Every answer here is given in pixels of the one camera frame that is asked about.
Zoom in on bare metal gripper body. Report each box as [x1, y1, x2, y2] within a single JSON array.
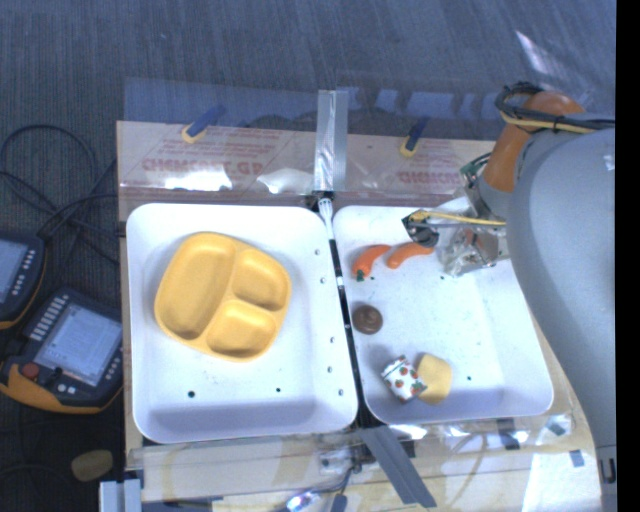
[[436, 193, 510, 278]]

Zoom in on orange sausage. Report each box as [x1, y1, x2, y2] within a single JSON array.
[[385, 241, 437, 271]]

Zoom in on white plastic tray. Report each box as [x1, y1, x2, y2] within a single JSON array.
[[124, 201, 360, 446], [331, 204, 556, 427]]

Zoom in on orange carrot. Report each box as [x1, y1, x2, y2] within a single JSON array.
[[350, 243, 393, 283]]

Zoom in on brown doughnut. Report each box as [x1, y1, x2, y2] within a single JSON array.
[[351, 304, 385, 335]]

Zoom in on yellow bread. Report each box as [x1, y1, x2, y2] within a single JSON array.
[[415, 352, 454, 407]]

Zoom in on white carton with strawberry print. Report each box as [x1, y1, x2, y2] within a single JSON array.
[[380, 355, 429, 404]]

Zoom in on yellow divided plate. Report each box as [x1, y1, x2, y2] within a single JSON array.
[[153, 230, 294, 364]]

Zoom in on brown cardboard board red print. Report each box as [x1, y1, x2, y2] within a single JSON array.
[[115, 119, 596, 504]]

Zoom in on pale yellow oval object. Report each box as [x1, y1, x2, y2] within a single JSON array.
[[70, 448, 115, 483]]

